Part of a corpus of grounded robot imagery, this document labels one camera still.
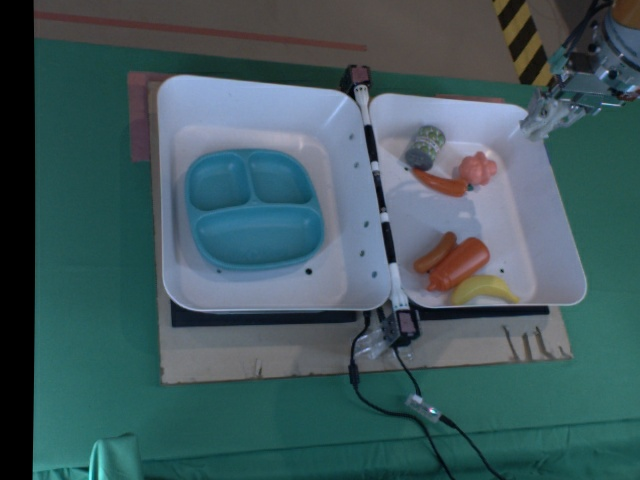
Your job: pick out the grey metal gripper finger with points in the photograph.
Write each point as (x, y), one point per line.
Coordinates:
(536, 120)
(562, 115)

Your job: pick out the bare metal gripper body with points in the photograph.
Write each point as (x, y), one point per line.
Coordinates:
(595, 88)

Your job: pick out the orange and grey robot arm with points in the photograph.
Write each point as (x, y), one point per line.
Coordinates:
(626, 13)

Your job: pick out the pink grapes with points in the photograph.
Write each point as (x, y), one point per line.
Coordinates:
(477, 169)

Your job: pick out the white plastic tray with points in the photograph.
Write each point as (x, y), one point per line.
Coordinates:
(530, 218)
(250, 118)

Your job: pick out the green and grey can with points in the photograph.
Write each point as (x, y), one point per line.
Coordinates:
(425, 145)

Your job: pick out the orange carrot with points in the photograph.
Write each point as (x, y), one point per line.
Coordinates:
(440, 183)

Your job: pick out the orange bottle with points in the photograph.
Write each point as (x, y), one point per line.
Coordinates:
(462, 262)

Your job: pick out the orange sausage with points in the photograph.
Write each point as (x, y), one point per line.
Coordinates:
(434, 254)

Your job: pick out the black and white thin rod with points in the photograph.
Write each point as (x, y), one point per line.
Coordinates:
(381, 193)

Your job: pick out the yellow banana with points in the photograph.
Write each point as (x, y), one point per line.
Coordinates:
(482, 288)

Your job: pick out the blue divided plate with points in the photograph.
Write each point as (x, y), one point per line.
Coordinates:
(255, 235)

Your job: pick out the brown cardboard board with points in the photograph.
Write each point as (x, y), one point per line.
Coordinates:
(300, 348)

